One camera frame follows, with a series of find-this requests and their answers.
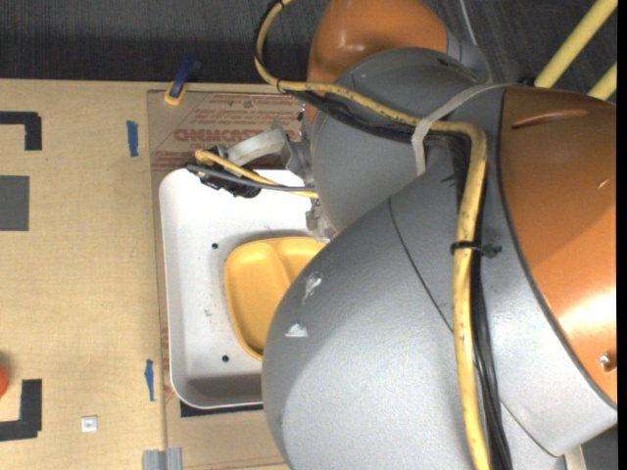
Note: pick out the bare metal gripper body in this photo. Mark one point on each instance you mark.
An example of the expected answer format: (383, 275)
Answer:
(300, 158)

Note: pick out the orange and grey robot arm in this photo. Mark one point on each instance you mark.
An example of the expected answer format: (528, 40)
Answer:
(401, 341)

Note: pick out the brown cardboard board red print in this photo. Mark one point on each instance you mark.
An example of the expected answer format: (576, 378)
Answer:
(196, 130)

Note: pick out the yellow divided plate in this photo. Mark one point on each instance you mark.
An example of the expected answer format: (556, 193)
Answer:
(255, 282)

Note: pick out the white plastic tray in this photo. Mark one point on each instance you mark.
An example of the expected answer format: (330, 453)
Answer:
(196, 272)

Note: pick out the small white square piece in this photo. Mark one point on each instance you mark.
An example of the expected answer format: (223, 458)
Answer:
(89, 423)

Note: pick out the orange round object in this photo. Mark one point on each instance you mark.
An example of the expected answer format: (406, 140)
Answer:
(3, 382)

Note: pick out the black cylinder on white bracket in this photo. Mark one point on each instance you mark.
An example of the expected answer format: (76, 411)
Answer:
(255, 145)

